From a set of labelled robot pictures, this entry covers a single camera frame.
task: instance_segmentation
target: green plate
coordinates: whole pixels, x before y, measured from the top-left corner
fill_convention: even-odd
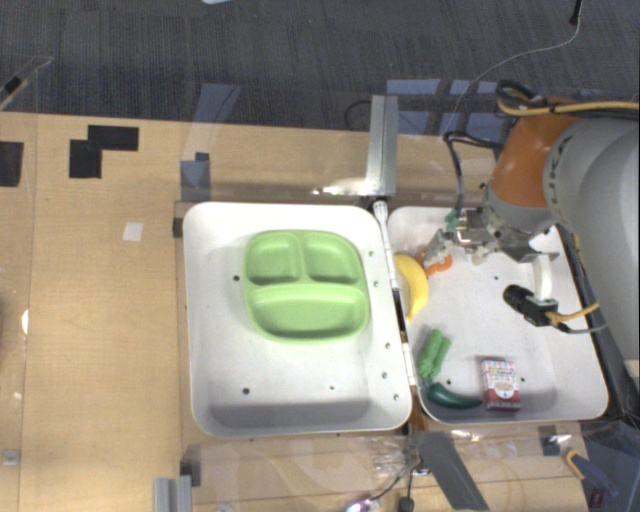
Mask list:
[[[346,238],[324,231],[267,231],[245,250],[249,318],[265,337],[329,341],[358,334],[369,322],[360,256]]]

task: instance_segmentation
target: banana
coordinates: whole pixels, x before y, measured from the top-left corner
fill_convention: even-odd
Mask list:
[[[423,268],[411,256],[396,253],[394,255],[394,261],[396,264],[396,270],[400,274],[399,281],[403,284],[401,287],[401,291],[404,292],[403,298],[407,295],[407,290],[404,289],[404,283],[406,283],[409,288],[409,300],[403,301],[403,307],[405,309],[405,316],[407,317],[407,320],[411,321],[418,311],[420,311],[427,303],[429,298],[429,283],[427,282],[427,276],[425,275]]]

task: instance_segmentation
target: yellow wire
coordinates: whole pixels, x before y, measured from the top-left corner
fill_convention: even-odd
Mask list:
[[[514,117],[533,117],[545,114],[571,114],[572,112],[586,112],[589,110],[640,110],[640,104],[631,101],[598,101],[550,107],[525,108],[520,110],[518,108],[509,107],[504,103],[504,101],[498,99],[498,107],[505,114],[509,114]]]
[[[581,316],[587,316],[589,313],[593,313],[596,309],[600,307],[600,304],[594,302],[591,306],[586,308],[582,308],[580,311],[576,311],[575,313],[571,313],[569,315],[563,315],[561,313],[556,313],[555,311],[548,311],[546,316],[553,325],[557,325],[560,322],[568,322],[569,320],[573,320],[575,318],[580,318]]]

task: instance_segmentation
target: gray floor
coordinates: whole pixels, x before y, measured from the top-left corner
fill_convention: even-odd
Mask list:
[[[50,55],[42,112],[193,119],[202,84],[240,86],[229,122],[344,128],[388,80],[471,79],[568,39],[573,0],[2,0],[0,78]],[[640,2],[585,0],[560,50],[487,75],[638,91]]]

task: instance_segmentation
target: small box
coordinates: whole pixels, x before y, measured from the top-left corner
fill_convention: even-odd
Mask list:
[[[484,360],[481,368],[487,411],[518,411],[520,391],[513,362]]]

